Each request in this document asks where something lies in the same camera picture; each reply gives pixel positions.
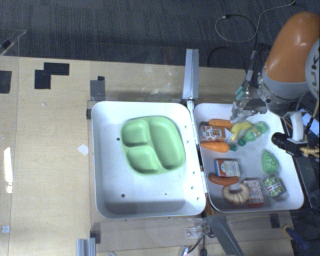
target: green plate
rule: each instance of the green plate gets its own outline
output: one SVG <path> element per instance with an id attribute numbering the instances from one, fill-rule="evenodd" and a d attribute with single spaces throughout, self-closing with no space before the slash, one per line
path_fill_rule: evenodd
<path id="1" fill-rule="evenodd" d="M 131 119 L 121 128 L 121 143 L 130 167 L 139 174 L 161 174 L 181 167 L 186 153 L 179 131 L 169 118 Z"/>

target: white cable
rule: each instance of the white cable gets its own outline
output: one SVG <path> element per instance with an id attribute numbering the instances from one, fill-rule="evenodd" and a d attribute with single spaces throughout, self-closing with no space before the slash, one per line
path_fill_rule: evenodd
<path id="1" fill-rule="evenodd" d="M 247 42 L 250 42 L 252 39 L 254 39 L 254 38 L 256 37 L 256 35 L 257 35 L 257 33 L 258 33 L 258 29 L 259 29 L 260 20 L 261 20 L 262 15 L 264 15 L 266 12 L 269 12 L 269 11 L 274 10 L 274 9 L 279 9 L 279 8 L 284 8 L 284 7 L 292 6 L 295 2 L 296 2 L 296 0 L 293 0 L 293 1 L 292 1 L 291 3 L 289 3 L 289 4 L 282 5 L 282 6 L 277 6 L 277 7 L 272 7 L 272 8 L 270 8 L 270 9 L 267 9 L 267 10 L 263 11 L 263 12 L 260 14 L 260 16 L 259 16 L 258 23 L 257 23 L 257 25 L 256 25 L 256 30 L 255 30 L 254 35 L 253 35 L 251 38 L 247 39 L 247 40 L 244 40 L 244 41 L 232 41 L 232 40 L 229 40 L 229 39 L 225 38 L 222 34 L 219 33 L 218 28 L 217 28 L 217 24 L 219 23 L 219 21 L 224 20 L 224 19 L 227 18 L 225 15 L 222 16 L 221 18 L 219 18 L 219 19 L 215 22 L 214 29 L 215 29 L 215 31 L 217 32 L 217 34 L 219 35 L 219 37 L 221 37 L 223 40 L 225 40 L 225 41 L 227 41 L 227 42 L 230 42 L 230 43 L 247 43 Z"/>

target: green can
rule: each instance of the green can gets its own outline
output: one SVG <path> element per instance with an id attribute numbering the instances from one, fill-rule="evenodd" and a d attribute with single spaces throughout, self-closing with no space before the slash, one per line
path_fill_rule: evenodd
<path id="1" fill-rule="evenodd" d="M 263 181 L 266 190 L 272 198 L 276 198 L 286 192 L 285 187 L 282 185 L 281 180 L 276 176 L 270 176 Z"/>

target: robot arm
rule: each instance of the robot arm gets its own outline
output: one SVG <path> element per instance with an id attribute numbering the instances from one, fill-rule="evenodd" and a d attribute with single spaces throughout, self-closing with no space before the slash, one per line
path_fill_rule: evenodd
<path id="1" fill-rule="evenodd" d="M 319 36 L 319 15 L 300 12 L 292 16 L 274 41 L 258 74 L 257 87 L 243 87 L 241 99 L 233 103 L 231 121 L 241 123 L 267 110 L 281 118 L 289 116 L 293 136 L 282 138 L 282 145 L 289 144 L 287 152 L 292 155 L 300 153 L 299 147 L 304 147 L 306 141 L 303 141 L 304 126 L 297 105 L 308 91 L 319 100 Z M 278 137 L 279 134 L 272 141 L 279 141 Z"/>

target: white sticker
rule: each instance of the white sticker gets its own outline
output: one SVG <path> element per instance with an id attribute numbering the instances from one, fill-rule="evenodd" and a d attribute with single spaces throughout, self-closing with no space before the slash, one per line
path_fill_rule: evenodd
<path id="1" fill-rule="evenodd" d="M 2 233 L 9 233 L 10 232 L 10 226 L 2 226 Z"/>
<path id="2" fill-rule="evenodd" d="M 88 153 L 89 153 L 89 148 L 88 148 L 88 146 L 86 146 L 85 144 L 82 144 L 82 145 L 79 146 L 77 149 L 78 149 L 78 150 L 80 151 L 80 153 L 81 153 L 82 155 L 84 155 L 84 156 L 88 155 Z"/>

